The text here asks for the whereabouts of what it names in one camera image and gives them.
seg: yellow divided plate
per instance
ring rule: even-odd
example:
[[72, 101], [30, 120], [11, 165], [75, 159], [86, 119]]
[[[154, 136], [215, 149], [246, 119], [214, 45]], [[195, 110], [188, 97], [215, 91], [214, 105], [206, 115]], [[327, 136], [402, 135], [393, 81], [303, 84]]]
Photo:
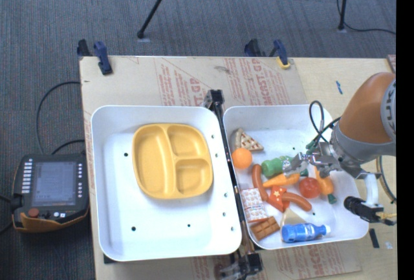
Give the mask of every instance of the yellow divided plate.
[[135, 178], [156, 199], [203, 194], [213, 182], [210, 152], [202, 133], [184, 124], [148, 124], [132, 142]]

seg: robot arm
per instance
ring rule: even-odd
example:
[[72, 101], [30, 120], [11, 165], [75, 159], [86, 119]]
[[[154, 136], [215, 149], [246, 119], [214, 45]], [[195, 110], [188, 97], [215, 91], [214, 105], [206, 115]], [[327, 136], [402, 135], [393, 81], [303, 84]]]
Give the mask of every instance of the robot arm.
[[332, 129], [331, 140], [310, 144], [307, 154], [299, 153], [291, 170], [306, 161], [315, 165], [321, 177], [332, 170], [346, 171], [363, 179], [367, 200], [347, 197], [344, 206], [368, 222], [394, 225], [379, 214], [377, 179], [381, 173], [369, 173], [361, 165], [384, 155], [396, 156], [395, 74], [378, 73], [368, 78], [355, 92], [341, 118]]

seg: controller screen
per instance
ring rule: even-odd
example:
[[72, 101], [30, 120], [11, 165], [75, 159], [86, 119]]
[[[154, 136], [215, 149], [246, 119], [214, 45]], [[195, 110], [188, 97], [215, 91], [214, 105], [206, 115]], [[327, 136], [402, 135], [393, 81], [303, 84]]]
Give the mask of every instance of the controller screen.
[[33, 206], [75, 205], [76, 162], [37, 162]]

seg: orange carrot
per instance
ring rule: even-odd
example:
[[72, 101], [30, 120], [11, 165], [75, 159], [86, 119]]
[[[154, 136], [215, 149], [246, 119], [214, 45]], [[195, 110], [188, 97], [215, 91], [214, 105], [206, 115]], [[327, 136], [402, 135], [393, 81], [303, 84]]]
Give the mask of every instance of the orange carrot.
[[286, 177], [284, 173], [278, 174], [267, 181], [264, 181], [263, 187], [271, 188], [272, 186], [288, 186], [299, 181], [300, 173], [293, 173]]

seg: red button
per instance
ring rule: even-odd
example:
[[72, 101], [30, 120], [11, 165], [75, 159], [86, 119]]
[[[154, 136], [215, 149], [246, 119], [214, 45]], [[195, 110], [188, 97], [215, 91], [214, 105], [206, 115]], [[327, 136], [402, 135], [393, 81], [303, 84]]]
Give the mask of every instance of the red button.
[[30, 218], [37, 218], [39, 217], [39, 209], [31, 208], [27, 214]]

